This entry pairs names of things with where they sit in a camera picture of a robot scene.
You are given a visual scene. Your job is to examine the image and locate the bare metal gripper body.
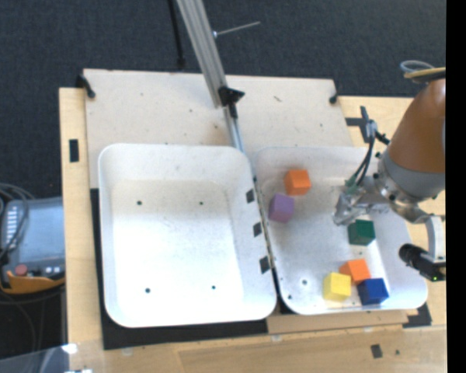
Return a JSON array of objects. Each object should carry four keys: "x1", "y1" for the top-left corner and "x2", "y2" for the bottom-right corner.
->
[{"x1": 350, "y1": 173, "x2": 433, "y2": 224}]

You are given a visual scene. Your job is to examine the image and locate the green cube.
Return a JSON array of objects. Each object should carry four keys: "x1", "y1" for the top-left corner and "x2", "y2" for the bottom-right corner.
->
[{"x1": 347, "y1": 218, "x2": 376, "y2": 247}]

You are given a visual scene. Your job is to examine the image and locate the white plastic tray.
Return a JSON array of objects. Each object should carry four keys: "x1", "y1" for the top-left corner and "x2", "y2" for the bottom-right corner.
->
[
  {"x1": 97, "y1": 142, "x2": 278, "y2": 329},
  {"x1": 252, "y1": 145, "x2": 429, "y2": 316}
]

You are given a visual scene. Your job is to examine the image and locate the orange cube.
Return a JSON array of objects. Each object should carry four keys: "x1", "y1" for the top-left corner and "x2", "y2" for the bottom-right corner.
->
[
  {"x1": 283, "y1": 169, "x2": 312, "y2": 197},
  {"x1": 338, "y1": 258, "x2": 372, "y2": 286}
]

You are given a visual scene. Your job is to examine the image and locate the purple cube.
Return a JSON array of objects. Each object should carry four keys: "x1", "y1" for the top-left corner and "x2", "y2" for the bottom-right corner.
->
[{"x1": 267, "y1": 192, "x2": 296, "y2": 224}]

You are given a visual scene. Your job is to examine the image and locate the yellow cube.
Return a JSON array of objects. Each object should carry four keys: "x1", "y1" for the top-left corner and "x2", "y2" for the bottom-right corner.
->
[{"x1": 322, "y1": 271, "x2": 353, "y2": 302}]

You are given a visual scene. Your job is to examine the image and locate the blue cube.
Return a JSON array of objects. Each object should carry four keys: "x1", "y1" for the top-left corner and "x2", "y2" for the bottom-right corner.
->
[{"x1": 356, "y1": 277, "x2": 391, "y2": 307}]

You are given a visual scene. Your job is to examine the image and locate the pale flat board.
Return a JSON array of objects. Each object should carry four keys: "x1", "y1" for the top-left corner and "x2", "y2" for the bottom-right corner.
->
[{"x1": 81, "y1": 68, "x2": 411, "y2": 336}]

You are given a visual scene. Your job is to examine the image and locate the black cylinder on white bracket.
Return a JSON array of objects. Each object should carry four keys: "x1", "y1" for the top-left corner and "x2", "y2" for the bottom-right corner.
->
[{"x1": 398, "y1": 214, "x2": 447, "y2": 283}]

